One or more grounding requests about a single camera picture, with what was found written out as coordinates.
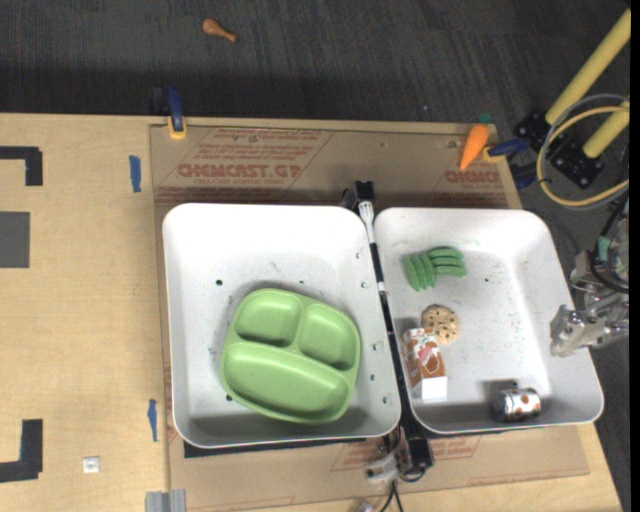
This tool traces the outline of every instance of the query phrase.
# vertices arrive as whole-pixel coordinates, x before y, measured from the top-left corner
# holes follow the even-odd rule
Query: brown toy drumstick
[[[236,39],[238,39],[238,36],[236,36],[235,34],[230,34],[225,29],[223,29],[216,20],[212,20],[211,18],[207,18],[206,20],[204,20],[204,22],[202,23],[202,30],[204,30],[205,34],[208,34],[210,36],[225,37],[232,43],[235,43]]]

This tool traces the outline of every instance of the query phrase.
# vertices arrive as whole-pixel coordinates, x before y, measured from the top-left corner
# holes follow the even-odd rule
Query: carrot
[[[489,128],[486,124],[476,124],[471,128],[462,152],[460,170],[464,171],[477,157],[489,140]]]

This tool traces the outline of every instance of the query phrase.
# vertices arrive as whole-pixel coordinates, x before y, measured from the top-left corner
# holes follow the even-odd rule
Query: white tray
[[[421,311],[434,303],[460,318],[460,338],[441,348],[446,402],[411,398],[425,428],[462,434],[598,418],[603,395],[589,351],[567,358],[550,353],[549,323],[560,305],[573,305],[553,240],[539,217],[521,210],[391,208],[376,217],[375,235],[398,337],[419,327]],[[467,276],[441,276],[435,288],[414,291],[402,256],[439,246],[463,252]],[[535,388],[542,413],[523,423],[496,423],[489,393],[514,385]]]
[[[163,222],[173,416],[189,443],[217,448],[379,437],[400,419],[393,363],[360,219],[344,208],[185,204]],[[346,413],[323,426],[277,421],[227,400],[222,345],[240,301],[259,288],[322,300],[362,340]]]

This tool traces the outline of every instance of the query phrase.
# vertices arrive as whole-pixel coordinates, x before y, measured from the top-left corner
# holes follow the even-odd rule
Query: gray square
[[[0,268],[29,268],[29,212],[0,212]]]

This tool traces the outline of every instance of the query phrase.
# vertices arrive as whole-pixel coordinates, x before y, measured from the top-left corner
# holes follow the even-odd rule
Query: silver can
[[[501,389],[491,395],[491,413],[501,423],[536,418],[542,403],[533,388]]]

